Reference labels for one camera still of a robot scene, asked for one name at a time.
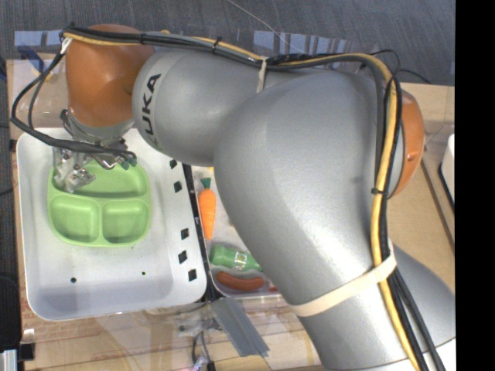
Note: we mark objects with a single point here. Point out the brown sausage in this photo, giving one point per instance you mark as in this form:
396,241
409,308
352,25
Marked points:
239,282

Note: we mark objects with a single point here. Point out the white plastic tray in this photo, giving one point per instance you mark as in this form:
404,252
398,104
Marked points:
222,226
116,276

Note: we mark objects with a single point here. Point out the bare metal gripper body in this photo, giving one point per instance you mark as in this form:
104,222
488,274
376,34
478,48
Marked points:
71,168

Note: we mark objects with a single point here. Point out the orange carrot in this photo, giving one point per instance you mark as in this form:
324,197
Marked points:
207,207

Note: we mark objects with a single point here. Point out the green divided plate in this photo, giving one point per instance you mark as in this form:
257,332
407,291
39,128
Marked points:
81,216

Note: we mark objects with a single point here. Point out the green bottle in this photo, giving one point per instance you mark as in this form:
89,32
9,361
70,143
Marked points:
228,256

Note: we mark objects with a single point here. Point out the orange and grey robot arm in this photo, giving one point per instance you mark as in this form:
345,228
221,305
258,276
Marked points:
294,160

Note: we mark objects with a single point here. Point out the brown cardboard board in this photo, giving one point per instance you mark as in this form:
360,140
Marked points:
58,336

